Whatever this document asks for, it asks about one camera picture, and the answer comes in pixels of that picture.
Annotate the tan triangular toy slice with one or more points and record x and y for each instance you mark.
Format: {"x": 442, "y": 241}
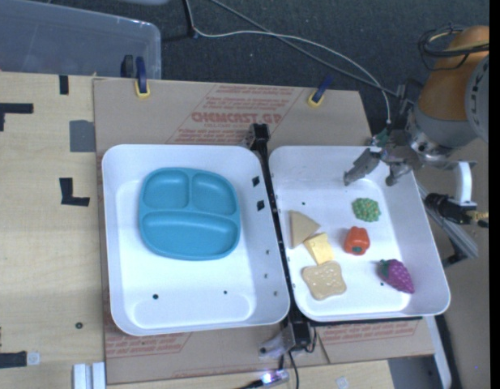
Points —
{"x": 300, "y": 227}

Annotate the tan toast slice toy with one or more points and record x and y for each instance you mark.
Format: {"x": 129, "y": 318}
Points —
{"x": 323, "y": 284}

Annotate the yellow cheese wedge toy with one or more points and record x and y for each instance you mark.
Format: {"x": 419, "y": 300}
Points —
{"x": 320, "y": 249}

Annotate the brown cardboard board red print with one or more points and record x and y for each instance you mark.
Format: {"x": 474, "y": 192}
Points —
{"x": 160, "y": 112}

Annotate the orange bell pepper toy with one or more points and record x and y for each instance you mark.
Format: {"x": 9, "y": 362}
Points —
{"x": 356, "y": 240}

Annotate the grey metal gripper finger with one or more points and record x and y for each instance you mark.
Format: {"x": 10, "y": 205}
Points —
{"x": 395, "y": 174}
{"x": 361, "y": 167}

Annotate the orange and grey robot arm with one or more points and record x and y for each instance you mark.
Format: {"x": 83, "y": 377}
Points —
{"x": 448, "y": 95}

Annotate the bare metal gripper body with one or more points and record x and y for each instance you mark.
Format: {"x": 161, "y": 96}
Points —
{"x": 411, "y": 149}

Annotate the green peas toy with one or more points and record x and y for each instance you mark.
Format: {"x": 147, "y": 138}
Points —
{"x": 366, "y": 210}

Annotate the blue divided plate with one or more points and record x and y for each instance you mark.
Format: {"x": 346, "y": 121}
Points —
{"x": 189, "y": 213}

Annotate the purple grapes toy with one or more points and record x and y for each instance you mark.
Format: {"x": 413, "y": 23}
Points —
{"x": 397, "y": 276}

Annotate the black cylinder on white bracket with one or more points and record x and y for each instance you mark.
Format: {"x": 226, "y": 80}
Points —
{"x": 456, "y": 201}

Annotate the thin black rod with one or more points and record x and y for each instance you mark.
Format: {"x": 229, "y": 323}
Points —
{"x": 279, "y": 225}

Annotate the white plastic tray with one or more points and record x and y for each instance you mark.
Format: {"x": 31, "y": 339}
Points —
{"x": 322, "y": 193}
{"x": 185, "y": 298}

